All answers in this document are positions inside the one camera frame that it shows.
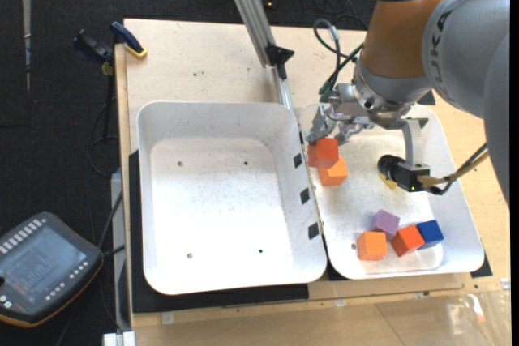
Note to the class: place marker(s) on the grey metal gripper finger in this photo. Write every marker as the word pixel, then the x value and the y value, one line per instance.
pixel 348 130
pixel 319 125

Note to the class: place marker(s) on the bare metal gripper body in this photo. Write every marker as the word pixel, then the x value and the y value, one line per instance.
pixel 344 103

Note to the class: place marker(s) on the red cube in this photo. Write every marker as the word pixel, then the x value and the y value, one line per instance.
pixel 406 241
pixel 324 153

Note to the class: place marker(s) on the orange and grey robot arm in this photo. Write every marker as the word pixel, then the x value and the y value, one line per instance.
pixel 454 52

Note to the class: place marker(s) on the orange cube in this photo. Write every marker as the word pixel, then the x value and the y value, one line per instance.
pixel 371 246
pixel 335 175

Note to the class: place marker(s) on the yellow cube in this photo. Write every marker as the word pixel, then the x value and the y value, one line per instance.
pixel 390 183

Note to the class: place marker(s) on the white plastic tray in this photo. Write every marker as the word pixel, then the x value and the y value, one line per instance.
pixel 219 198
pixel 365 198

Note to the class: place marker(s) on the purple cube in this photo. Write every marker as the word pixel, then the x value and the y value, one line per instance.
pixel 385 222

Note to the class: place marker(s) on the blue cube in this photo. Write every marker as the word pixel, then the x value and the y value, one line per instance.
pixel 431 233

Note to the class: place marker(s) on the pale wood board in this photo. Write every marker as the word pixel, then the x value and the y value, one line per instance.
pixel 202 61

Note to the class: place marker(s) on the black cylinder on white bracket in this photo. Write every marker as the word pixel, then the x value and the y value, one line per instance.
pixel 403 172

